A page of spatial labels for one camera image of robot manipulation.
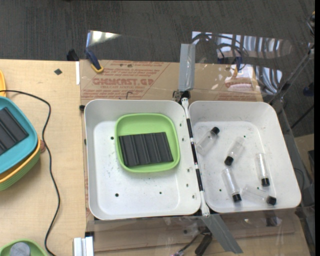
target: black foam insert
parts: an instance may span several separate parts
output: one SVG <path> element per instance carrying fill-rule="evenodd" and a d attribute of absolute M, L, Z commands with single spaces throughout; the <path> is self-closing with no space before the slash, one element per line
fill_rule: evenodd
<path fill-rule="evenodd" d="M 0 110 L 0 155 L 28 135 L 7 107 Z"/>
<path fill-rule="evenodd" d="M 123 163 L 127 167 L 172 162 L 165 132 L 119 136 Z"/>

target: wooden surface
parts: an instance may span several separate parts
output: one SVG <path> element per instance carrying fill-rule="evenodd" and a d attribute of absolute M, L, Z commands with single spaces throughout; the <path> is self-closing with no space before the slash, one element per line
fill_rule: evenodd
<path fill-rule="evenodd" d="M 60 69 L 62 73 L 55 74 L 56 69 Z M 57 256 L 72 256 L 73 238 L 83 238 L 86 230 L 83 128 L 75 63 L 0 59 L 0 70 L 4 74 L 8 90 L 35 94 L 51 104 L 52 113 L 45 140 L 52 153 L 52 172 L 60 191 L 61 206 L 47 244 Z M 7 93 L 7 97 L 18 105 L 41 135 L 48 107 L 26 95 Z M 57 195 L 49 172 L 48 152 L 45 151 L 39 162 L 21 180 L 0 191 L 0 247 L 16 239 L 28 238 L 45 248 L 45 235 L 56 208 Z M 237 234 L 237 242 L 243 249 L 243 255 L 310 255 L 299 218 L 294 214 L 288 218 L 292 223 L 289 231 L 284 225 L 280 225 L 276 234 L 250 237 L 244 233 Z M 99 241 L 101 237 L 98 234 L 95 239 L 100 244 L 108 245 L 106 240 Z M 185 245 L 171 245 L 172 237 L 161 232 L 156 239 L 167 241 L 167 245 L 95 254 L 169 256 Z M 199 237 L 184 255 L 194 256 L 200 239 Z M 234 255 L 224 252 L 216 240 L 206 252 L 211 255 Z"/>
<path fill-rule="evenodd" d="M 47 240 L 57 256 L 72 255 L 73 238 L 86 229 L 82 118 L 76 66 L 71 61 L 0 59 L 6 89 L 34 94 L 51 104 L 45 140 L 52 153 L 52 173 L 61 206 Z M 26 95 L 9 92 L 41 136 L 48 107 Z M 17 183 L 0 191 L 0 247 L 17 239 L 31 239 L 45 248 L 44 240 L 57 208 L 57 195 L 49 172 L 49 154 Z"/>
<path fill-rule="evenodd" d="M 299 218 L 293 209 L 277 212 L 242 212 L 221 215 L 230 233 L 243 251 L 243 256 L 290 255 L 309 256 L 309 248 Z M 275 216 L 274 226 L 266 225 L 266 218 Z M 158 219 L 133 220 L 132 223 L 97 224 L 94 232 L 96 256 L 169 256 L 189 243 L 193 224 L 184 219 L 171 218 L 170 224 Z M 195 256 L 202 235 L 184 252 Z M 213 238 L 205 255 L 232 256 Z"/>

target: plastic tube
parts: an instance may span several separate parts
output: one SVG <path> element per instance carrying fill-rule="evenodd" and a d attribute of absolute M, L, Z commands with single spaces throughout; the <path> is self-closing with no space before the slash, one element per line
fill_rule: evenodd
<path fill-rule="evenodd" d="M 241 191 L 243 199 L 250 200 L 255 203 L 260 204 L 269 204 L 274 206 L 277 202 L 277 199 L 267 192 L 260 190 L 257 187 L 246 185 Z"/>
<path fill-rule="evenodd" d="M 232 146 L 230 147 L 227 157 L 224 160 L 224 163 L 227 166 L 231 166 L 231 164 L 236 160 L 241 152 L 244 149 L 244 138 L 243 137 L 237 137 L 235 141 L 233 142 Z"/>
<path fill-rule="evenodd" d="M 240 189 L 236 182 L 232 168 L 224 169 L 221 175 L 227 192 L 232 196 L 233 201 L 235 203 L 240 202 L 242 200 L 240 196 Z"/>
<path fill-rule="evenodd" d="M 261 181 L 263 187 L 270 186 L 269 168 L 266 162 L 266 155 L 263 153 L 257 153 L 255 155 L 255 166 L 257 175 Z"/>
<path fill-rule="evenodd" d="M 211 130 L 207 131 L 205 135 L 196 144 L 196 150 L 201 155 L 206 155 L 210 148 L 215 144 L 218 133 L 220 132 L 218 127 L 213 127 Z"/>

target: metal bracket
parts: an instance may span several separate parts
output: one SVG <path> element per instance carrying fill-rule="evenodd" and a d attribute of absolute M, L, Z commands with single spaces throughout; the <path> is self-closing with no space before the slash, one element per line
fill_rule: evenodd
<path fill-rule="evenodd" d="M 73 256 L 94 256 L 94 238 L 76 237 L 73 239 Z"/>
<path fill-rule="evenodd" d="M 211 214 L 209 217 L 202 217 L 201 220 L 226 252 L 243 253 L 220 215 Z"/>
<path fill-rule="evenodd" d="M 195 86 L 196 45 L 181 44 L 179 88 L 180 92 L 190 91 Z"/>

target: vial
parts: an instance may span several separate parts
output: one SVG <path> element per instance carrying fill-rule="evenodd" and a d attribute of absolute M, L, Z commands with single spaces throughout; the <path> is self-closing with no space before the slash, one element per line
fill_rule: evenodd
<path fill-rule="evenodd" d="M 242 196 L 244 199 L 250 200 L 255 203 L 261 204 L 269 204 L 274 206 L 277 202 L 277 199 L 267 192 L 260 190 L 258 187 L 253 187 L 250 185 L 246 185 L 242 192 Z"/>
<path fill-rule="evenodd" d="M 10 256 L 30 256 L 30 247 L 25 242 L 17 242 L 10 249 Z"/>
<path fill-rule="evenodd" d="M 214 145 L 217 140 L 218 133 L 220 132 L 218 127 L 213 127 L 207 131 L 201 140 L 196 144 L 196 150 L 201 155 L 207 154 L 208 150 Z"/>
<path fill-rule="evenodd" d="M 270 186 L 269 168 L 266 162 L 266 155 L 264 153 L 257 153 L 255 155 L 255 167 L 257 175 L 263 187 Z"/>
<path fill-rule="evenodd" d="M 240 189 L 236 182 L 232 168 L 229 167 L 224 169 L 221 175 L 227 192 L 232 196 L 233 201 L 235 203 L 240 202 L 242 200 L 240 196 Z"/>
<path fill-rule="evenodd" d="M 243 146 L 244 141 L 245 140 L 243 137 L 237 137 L 234 140 L 234 142 L 233 142 L 232 146 L 230 147 L 228 154 L 224 160 L 225 165 L 231 166 L 231 164 L 234 162 L 234 160 L 239 157 L 239 155 L 241 154 L 241 152 L 245 148 Z"/>

